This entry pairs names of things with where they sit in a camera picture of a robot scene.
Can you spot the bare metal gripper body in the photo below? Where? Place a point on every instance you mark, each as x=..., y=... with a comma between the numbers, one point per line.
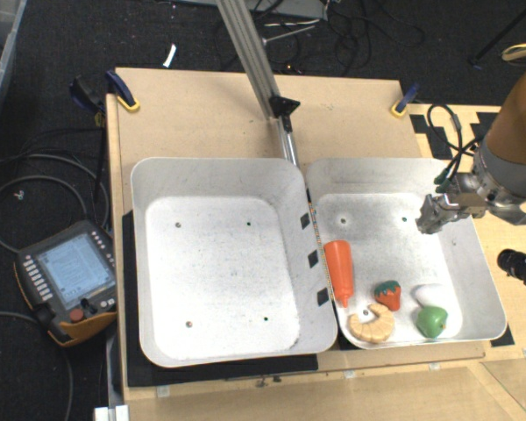
x=467, y=202

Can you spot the white toy egg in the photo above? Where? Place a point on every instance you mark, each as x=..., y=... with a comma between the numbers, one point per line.
x=431, y=294

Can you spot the pale wood board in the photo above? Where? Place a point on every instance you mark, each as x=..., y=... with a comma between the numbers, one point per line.
x=201, y=121

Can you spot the green toy pepper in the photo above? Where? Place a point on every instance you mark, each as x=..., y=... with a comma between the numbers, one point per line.
x=430, y=322

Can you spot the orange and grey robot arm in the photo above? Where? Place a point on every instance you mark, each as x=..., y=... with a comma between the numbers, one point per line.
x=513, y=134

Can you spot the thin rod between trays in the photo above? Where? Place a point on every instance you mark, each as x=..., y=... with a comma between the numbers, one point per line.
x=321, y=246

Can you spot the white plastic tray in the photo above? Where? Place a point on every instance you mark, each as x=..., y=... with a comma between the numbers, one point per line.
x=223, y=274
x=394, y=244

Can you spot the tan toy croissant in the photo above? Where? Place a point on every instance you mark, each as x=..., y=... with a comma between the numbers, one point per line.
x=377, y=329

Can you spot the red toy strawberry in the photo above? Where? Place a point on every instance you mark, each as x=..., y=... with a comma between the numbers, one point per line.
x=389, y=296

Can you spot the orange squeeze bottle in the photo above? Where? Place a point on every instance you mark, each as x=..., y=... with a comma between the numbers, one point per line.
x=339, y=266

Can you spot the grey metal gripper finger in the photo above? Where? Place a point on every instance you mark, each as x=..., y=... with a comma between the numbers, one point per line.
x=424, y=215
x=440, y=219

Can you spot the black cylinder on white bracket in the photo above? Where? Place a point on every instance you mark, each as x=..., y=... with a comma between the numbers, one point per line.
x=515, y=265

